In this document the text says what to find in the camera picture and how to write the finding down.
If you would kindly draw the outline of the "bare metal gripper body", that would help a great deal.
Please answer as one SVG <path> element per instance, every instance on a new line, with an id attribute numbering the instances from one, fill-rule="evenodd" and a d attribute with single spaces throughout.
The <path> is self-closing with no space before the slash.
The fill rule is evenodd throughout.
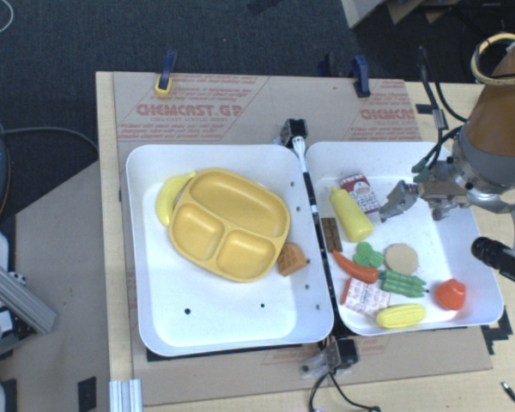
<path id="1" fill-rule="evenodd" d="M 448 157 L 439 161 L 420 184 L 419 197 L 427 201 L 445 199 L 466 208 L 476 206 L 494 214 L 509 214 L 515 211 L 515 203 L 502 199 L 510 187 L 493 182 L 472 167 L 463 158 Z"/>

